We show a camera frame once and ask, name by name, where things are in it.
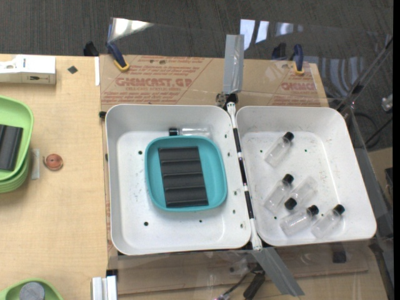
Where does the clear plastic bottle black cap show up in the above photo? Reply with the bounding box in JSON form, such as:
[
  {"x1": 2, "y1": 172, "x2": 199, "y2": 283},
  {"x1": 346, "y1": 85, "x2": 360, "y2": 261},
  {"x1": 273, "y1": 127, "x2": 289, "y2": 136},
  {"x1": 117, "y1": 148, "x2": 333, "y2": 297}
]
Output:
[
  {"x1": 284, "y1": 176, "x2": 319, "y2": 211},
  {"x1": 264, "y1": 131, "x2": 295, "y2": 168},
  {"x1": 168, "y1": 126, "x2": 213, "y2": 139},
  {"x1": 279, "y1": 204, "x2": 320, "y2": 237},
  {"x1": 264, "y1": 173, "x2": 295, "y2": 214},
  {"x1": 311, "y1": 204, "x2": 346, "y2": 239}
]

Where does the teal plate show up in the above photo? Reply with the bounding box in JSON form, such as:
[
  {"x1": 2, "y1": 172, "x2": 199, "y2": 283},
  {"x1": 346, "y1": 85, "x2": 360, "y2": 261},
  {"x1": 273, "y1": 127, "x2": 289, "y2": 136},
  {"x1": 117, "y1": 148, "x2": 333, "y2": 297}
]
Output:
[{"x1": 144, "y1": 135, "x2": 228, "y2": 213}]

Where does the thin black and white rod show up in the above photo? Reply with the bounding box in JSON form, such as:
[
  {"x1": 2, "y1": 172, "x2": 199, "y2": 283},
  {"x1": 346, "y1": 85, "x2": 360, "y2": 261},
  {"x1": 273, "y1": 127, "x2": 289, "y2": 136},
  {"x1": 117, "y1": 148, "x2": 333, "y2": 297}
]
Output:
[{"x1": 226, "y1": 101, "x2": 263, "y2": 251}]

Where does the black ribbed insert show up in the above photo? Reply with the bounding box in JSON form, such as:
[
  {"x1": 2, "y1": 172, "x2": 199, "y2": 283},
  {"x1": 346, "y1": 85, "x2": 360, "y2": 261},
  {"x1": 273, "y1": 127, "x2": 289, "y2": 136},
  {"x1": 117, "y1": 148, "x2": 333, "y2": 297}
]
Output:
[
  {"x1": 0, "y1": 124, "x2": 24, "y2": 172},
  {"x1": 157, "y1": 146, "x2": 209, "y2": 208}
]

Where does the brown cardboard board red print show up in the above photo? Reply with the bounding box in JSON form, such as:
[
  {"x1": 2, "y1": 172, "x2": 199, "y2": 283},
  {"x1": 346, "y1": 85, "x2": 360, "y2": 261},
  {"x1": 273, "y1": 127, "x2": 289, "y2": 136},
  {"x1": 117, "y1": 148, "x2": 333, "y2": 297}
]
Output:
[{"x1": 99, "y1": 54, "x2": 389, "y2": 297}]

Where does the white plastic tray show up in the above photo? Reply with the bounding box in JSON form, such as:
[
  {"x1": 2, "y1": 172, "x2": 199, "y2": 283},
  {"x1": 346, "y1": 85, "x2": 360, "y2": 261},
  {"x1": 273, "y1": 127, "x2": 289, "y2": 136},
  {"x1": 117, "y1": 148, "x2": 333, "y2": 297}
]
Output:
[
  {"x1": 234, "y1": 105, "x2": 378, "y2": 248},
  {"x1": 104, "y1": 103, "x2": 253, "y2": 256}
]

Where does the orange round disc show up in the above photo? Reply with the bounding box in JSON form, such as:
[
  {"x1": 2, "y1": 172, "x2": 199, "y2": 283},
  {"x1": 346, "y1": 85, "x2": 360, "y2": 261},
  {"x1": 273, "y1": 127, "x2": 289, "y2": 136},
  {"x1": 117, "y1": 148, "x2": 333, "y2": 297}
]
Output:
[{"x1": 42, "y1": 153, "x2": 64, "y2": 172}]

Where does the white cardboard box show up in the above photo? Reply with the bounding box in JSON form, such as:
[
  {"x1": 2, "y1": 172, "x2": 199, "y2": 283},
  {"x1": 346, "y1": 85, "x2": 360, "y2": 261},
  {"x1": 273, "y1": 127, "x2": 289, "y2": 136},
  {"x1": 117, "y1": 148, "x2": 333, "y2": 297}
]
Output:
[{"x1": 0, "y1": 54, "x2": 57, "y2": 86}]

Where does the green plate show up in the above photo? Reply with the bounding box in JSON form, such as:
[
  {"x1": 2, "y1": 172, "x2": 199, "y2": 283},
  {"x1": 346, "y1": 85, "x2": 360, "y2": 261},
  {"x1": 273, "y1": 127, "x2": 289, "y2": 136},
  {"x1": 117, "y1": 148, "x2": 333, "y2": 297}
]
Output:
[
  {"x1": 0, "y1": 95, "x2": 34, "y2": 183},
  {"x1": 0, "y1": 278, "x2": 64, "y2": 300}
]

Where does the grey can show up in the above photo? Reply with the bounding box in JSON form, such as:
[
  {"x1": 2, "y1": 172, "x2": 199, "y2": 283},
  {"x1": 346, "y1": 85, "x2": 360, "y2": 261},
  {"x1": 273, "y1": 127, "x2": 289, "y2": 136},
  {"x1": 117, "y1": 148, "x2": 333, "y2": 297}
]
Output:
[{"x1": 19, "y1": 281, "x2": 46, "y2": 300}]

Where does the black block with thin wires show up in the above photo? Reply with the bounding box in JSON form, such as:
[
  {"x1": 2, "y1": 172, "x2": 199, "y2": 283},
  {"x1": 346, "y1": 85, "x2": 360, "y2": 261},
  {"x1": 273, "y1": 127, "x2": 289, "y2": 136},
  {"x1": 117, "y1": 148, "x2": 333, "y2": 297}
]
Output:
[{"x1": 215, "y1": 92, "x2": 239, "y2": 108}]

